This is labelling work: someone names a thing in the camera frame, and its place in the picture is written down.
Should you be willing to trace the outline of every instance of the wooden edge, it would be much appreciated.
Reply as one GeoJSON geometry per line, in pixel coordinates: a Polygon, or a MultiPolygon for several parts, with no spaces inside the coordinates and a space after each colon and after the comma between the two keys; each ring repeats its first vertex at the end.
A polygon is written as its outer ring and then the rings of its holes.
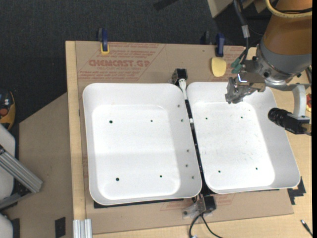
{"type": "Polygon", "coordinates": [[[86,219],[86,204],[79,120],[79,100],[75,44],[75,41],[65,42],[71,175],[74,219],[84,220],[86,219]]]}

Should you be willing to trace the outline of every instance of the yellow cord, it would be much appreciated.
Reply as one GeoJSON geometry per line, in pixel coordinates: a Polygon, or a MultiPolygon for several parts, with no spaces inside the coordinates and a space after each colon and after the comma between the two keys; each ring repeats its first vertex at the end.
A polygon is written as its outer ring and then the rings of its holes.
{"type": "Polygon", "coordinates": [[[269,0],[265,0],[266,6],[269,9],[270,12],[272,12],[274,15],[278,16],[278,17],[282,17],[282,18],[301,18],[301,17],[308,17],[308,16],[312,16],[313,12],[309,11],[309,12],[303,12],[303,13],[283,13],[280,12],[276,9],[274,9],[272,7],[272,5],[270,4],[269,0]]]}

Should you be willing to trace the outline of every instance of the black fabric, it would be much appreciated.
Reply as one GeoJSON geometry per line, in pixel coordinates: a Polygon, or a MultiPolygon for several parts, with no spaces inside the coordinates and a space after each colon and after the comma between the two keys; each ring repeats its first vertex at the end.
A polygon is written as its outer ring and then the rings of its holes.
{"type": "Polygon", "coordinates": [[[109,41],[199,44],[210,31],[213,43],[222,32],[225,44],[244,44],[232,9],[214,20],[207,0],[157,10],[160,1],[0,0],[0,87],[15,97],[16,122],[67,91],[65,41],[94,41],[99,27],[109,41]]]}

